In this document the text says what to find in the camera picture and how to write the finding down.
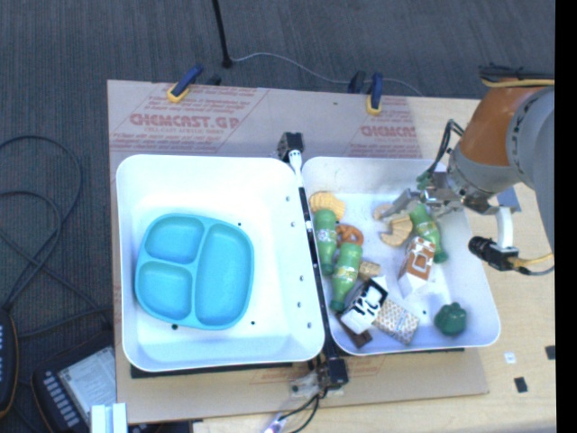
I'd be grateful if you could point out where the brown cardboard board red print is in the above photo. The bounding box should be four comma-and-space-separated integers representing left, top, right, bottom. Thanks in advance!
106, 78, 490, 426

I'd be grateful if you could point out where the black block with thin wires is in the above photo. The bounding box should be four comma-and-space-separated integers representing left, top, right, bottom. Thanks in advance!
315, 356, 351, 390
276, 131, 305, 161

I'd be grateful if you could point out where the tan croissant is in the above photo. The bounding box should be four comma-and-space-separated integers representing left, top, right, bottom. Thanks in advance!
379, 216, 415, 248

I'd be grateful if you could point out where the thin black and white rod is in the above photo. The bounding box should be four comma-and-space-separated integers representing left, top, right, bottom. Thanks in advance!
288, 149, 343, 369

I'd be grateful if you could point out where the green bottle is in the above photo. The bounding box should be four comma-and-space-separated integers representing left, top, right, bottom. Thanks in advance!
408, 203, 450, 264
329, 242, 364, 313
313, 208, 340, 276

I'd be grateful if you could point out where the black and white carton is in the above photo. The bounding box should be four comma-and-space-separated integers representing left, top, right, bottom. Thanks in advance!
339, 275, 390, 336

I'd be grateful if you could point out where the white plastic tray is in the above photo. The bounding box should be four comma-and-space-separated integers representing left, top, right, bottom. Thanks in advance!
300, 155, 502, 357
115, 153, 326, 373

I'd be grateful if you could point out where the black cylinder on white bracket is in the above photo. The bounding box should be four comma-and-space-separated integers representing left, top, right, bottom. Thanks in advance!
467, 205, 520, 272

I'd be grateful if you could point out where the green bell pepper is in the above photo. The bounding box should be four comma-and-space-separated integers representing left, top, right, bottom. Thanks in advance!
433, 301, 468, 337

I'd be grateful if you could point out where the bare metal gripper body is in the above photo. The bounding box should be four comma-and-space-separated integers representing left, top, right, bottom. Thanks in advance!
421, 170, 500, 217

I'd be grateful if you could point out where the brown chocolate bar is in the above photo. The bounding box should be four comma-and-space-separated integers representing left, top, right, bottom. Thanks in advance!
335, 313, 375, 351

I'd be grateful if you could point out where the orange patterned white packet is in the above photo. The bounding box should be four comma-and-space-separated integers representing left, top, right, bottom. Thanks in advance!
371, 299, 421, 346

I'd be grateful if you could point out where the blue divided plate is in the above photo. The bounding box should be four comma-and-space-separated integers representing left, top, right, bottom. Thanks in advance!
133, 213, 256, 332

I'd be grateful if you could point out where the orange and white carton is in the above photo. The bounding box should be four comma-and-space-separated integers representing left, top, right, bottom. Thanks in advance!
397, 235, 438, 299

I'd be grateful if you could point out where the yellow ridged biscuit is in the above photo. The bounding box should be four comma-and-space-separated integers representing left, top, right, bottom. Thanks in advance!
308, 190, 346, 221

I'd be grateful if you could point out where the brown pretzel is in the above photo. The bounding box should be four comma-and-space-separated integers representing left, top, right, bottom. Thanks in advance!
334, 223, 365, 248

